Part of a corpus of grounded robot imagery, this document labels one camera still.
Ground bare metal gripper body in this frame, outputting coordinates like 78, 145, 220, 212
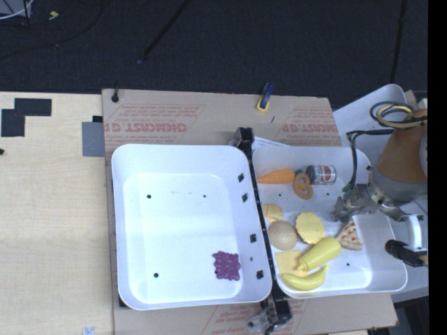
346, 183, 389, 220

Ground pizza slice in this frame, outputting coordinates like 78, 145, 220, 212
335, 218, 364, 252

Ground small red and white can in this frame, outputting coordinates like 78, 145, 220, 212
305, 164, 337, 186

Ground orange pretzel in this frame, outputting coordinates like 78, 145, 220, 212
292, 172, 314, 201

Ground yellow mustard bottle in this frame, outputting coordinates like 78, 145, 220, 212
296, 236, 343, 272

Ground white plastic tray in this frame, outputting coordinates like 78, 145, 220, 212
251, 144, 409, 300
110, 143, 274, 311

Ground small yellow lumpy toy food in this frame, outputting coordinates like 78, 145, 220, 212
262, 202, 284, 224

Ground orange carrot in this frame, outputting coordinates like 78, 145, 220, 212
256, 168, 304, 185

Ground yellow cheese slice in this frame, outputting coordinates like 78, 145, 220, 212
274, 249, 310, 278

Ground thin black rod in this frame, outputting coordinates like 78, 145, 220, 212
241, 136, 288, 322

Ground yellow banana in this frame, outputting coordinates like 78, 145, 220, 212
281, 265, 330, 292

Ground white paper sheet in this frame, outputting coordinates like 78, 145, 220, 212
251, 136, 291, 150

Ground purple grapes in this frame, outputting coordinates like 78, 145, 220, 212
212, 250, 242, 282

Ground brown cardboard board red print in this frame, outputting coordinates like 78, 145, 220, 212
101, 88, 400, 335

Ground black cylinder on white bracket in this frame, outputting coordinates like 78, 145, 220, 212
384, 214, 429, 268

